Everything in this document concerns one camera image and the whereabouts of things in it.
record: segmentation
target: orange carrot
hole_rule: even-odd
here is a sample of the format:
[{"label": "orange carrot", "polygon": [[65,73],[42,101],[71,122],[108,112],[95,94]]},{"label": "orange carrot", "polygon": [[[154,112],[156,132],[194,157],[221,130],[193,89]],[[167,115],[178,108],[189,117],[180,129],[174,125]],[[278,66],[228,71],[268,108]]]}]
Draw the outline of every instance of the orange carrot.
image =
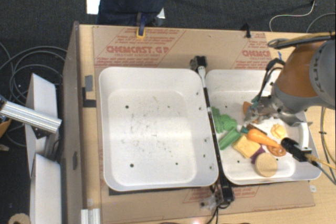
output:
[{"label": "orange carrot", "polygon": [[274,141],[273,139],[267,137],[266,135],[264,135],[261,131],[257,130],[257,129],[251,129],[248,131],[247,134],[248,139],[257,142],[259,144],[262,145],[266,145],[266,146],[273,146],[273,147],[279,147],[280,145]]}]

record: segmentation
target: white plastic tray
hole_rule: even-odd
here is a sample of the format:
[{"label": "white plastic tray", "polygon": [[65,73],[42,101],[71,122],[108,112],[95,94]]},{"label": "white plastic tray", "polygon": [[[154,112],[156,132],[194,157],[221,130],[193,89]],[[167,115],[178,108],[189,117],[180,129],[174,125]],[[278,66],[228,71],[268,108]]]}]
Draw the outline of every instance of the white plastic tray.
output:
[{"label": "white plastic tray", "polygon": [[117,191],[200,187],[218,178],[198,74],[110,67],[99,77],[103,168]]},{"label": "white plastic tray", "polygon": [[[237,120],[238,130],[244,123],[243,102],[250,102],[260,90],[265,72],[259,70],[212,70],[206,76],[211,106],[218,108],[221,114],[228,114]],[[275,81],[279,72],[272,74],[271,81]],[[263,95],[270,94],[270,86],[267,85]],[[297,116],[306,121],[304,113]],[[298,141],[298,127],[290,127],[279,119],[269,119],[262,124],[254,124],[256,127],[270,134],[270,129],[276,123],[286,128],[288,137]],[[220,140],[225,134],[217,134]],[[270,137],[280,143],[280,139]],[[309,131],[309,147],[312,148],[313,155],[317,156],[317,151],[311,133]],[[255,171],[250,158],[244,158],[238,151],[229,146],[220,151],[223,162],[225,176],[238,185],[263,184],[273,182],[288,182],[297,180],[310,180],[317,178],[321,172],[309,163],[300,163],[291,154],[287,153],[283,157],[278,157],[278,170],[273,177],[265,178],[259,176]]]}]

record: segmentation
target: yellow toy cheese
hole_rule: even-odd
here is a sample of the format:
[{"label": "yellow toy cheese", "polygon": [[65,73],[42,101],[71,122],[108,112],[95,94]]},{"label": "yellow toy cheese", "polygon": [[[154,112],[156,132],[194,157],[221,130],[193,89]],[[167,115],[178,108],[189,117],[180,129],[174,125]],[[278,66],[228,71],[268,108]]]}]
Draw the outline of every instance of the yellow toy cheese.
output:
[{"label": "yellow toy cheese", "polygon": [[246,135],[242,135],[232,146],[245,158],[250,158],[261,147],[260,144],[249,140]]},{"label": "yellow toy cheese", "polygon": [[271,129],[271,134],[276,138],[283,139],[286,134],[286,129],[285,127],[277,123],[273,125]]}]

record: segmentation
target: black carpet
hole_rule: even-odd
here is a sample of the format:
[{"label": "black carpet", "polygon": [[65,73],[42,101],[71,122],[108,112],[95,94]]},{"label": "black carpet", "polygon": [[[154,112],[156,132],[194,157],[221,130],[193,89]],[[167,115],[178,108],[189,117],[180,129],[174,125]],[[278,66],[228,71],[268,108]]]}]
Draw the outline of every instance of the black carpet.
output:
[{"label": "black carpet", "polygon": [[[251,30],[269,31],[269,21],[279,14],[306,14],[312,0],[169,0],[165,5],[166,27],[239,30],[249,23]],[[273,31],[305,32],[318,16],[335,12],[335,0],[317,0],[313,12],[305,17],[280,17],[272,22]],[[96,17],[86,14],[86,0],[0,0],[0,42],[11,56],[36,46],[56,46],[66,49],[72,23],[94,24]],[[335,16],[318,20],[311,32],[335,30]],[[27,63],[40,63],[62,71],[57,57],[32,56]],[[0,67],[7,61],[0,48]],[[34,70],[18,74],[17,82],[26,90],[29,75]],[[42,71],[43,77],[57,83],[54,75]],[[9,65],[0,70],[0,94],[10,96]],[[25,143],[22,130],[11,137]],[[7,223],[15,213],[29,213],[29,175],[24,148],[6,137],[0,144],[10,147],[0,151],[0,224]]]}]

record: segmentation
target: silver metal bar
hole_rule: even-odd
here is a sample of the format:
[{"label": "silver metal bar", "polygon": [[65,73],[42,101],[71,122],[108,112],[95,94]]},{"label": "silver metal bar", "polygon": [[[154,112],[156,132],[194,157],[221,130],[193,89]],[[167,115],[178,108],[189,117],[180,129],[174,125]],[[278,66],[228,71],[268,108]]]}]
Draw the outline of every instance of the silver metal bar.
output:
[{"label": "silver metal bar", "polygon": [[4,103],[0,109],[0,114],[50,133],[57,133],[62,122],[60,119],[9,101]]}]

